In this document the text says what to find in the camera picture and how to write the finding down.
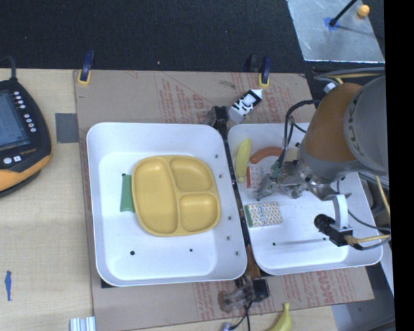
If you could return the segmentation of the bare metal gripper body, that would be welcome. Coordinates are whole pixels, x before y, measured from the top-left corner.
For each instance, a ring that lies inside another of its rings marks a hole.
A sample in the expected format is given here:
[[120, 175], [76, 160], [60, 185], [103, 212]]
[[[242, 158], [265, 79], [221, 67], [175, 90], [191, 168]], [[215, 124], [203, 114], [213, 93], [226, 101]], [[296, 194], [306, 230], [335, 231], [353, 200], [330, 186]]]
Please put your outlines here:
[[334, 196], [331, 181], [318, 176], [306, 163], [298, 159], [283, 163], [277, 183], [293, 199], [301, 197], [304, 191], [311, 192], [320, 200], [328, 200]]

